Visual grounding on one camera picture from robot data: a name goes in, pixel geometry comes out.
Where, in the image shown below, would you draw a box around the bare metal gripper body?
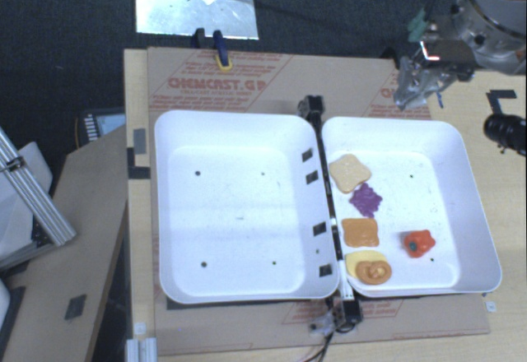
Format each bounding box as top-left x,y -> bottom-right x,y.
419,9 -> 527,81

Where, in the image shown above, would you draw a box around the tan bread slice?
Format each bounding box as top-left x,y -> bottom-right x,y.
328,152 -> 373,195

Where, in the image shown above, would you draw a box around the white plastic tray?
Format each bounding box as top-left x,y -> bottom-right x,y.
320,116 -> 504,299
153,109 -> 342,305

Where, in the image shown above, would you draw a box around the purple grapes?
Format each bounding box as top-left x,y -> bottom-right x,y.
349,182 -> 384,219

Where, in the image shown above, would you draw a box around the thin black and white rod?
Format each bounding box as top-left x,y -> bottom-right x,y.
307,109 -> 355,300

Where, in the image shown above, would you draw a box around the brown cardboard board red print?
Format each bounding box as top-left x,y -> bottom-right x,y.
146,46 -> 492,357

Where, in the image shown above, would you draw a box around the orange square biscuit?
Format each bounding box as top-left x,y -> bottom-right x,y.
341,217 -> 380,249

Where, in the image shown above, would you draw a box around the red bell pepper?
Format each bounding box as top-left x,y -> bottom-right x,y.
402,229 -> 437,259

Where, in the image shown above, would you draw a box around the yellow cheese slice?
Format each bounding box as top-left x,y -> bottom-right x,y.
344,250 -> 389,280

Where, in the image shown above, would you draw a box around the orange pretzel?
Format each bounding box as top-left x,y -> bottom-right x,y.
354,260 -> 393,286

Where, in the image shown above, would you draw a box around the black cylinder on white bracket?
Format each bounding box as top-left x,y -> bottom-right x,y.
483,113 -> 527,156

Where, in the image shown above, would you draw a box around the black block with thin wires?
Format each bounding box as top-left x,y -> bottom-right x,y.
297,94 -> 327,121
328,297 -> 364,333

